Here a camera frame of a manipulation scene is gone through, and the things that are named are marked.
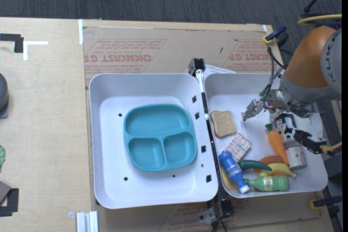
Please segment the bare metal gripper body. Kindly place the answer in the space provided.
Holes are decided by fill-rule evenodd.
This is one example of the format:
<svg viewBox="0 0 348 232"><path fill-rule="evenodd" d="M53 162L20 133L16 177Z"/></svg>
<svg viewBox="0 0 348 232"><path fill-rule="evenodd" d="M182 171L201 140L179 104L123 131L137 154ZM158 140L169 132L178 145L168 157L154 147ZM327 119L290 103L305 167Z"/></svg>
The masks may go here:
<svg viewBox="0 0 348 232"><path fill-rule="evenodd" d="M319 112L315 103L302 102L280 89L270 90L264 101L264 108L292 112L301 118L309 118L312 114Z"/></svg>

